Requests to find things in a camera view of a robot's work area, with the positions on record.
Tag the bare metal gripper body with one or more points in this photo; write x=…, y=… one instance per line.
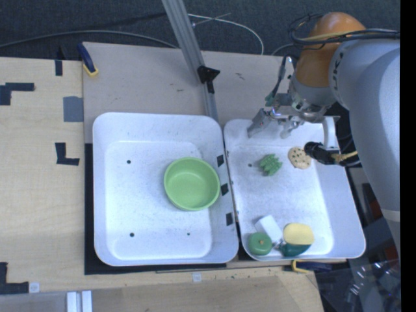
x=300, y=110

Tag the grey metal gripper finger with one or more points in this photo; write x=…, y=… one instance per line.
x=288, y=129
x=258, y=123

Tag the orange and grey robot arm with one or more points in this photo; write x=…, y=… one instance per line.
x=367, y=86

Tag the beige toy biscuit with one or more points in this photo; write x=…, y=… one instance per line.
x=298, y=158

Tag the white plastic tray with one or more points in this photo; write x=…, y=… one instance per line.
x=292, y=200
x=139, y=190

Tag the green bowl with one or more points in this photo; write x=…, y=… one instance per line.
x=191, y=184

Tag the white rectangular block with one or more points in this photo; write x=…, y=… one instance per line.
x=269, y=227

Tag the yellow oval toy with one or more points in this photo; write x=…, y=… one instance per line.
x=298, y=233

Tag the green toy doughnut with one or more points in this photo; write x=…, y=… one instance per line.
x=260, y=244

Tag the teal curved toy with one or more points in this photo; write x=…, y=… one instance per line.
x=294, y=249

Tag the black cylinder on white bracket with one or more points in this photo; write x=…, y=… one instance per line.
x=320, y=153

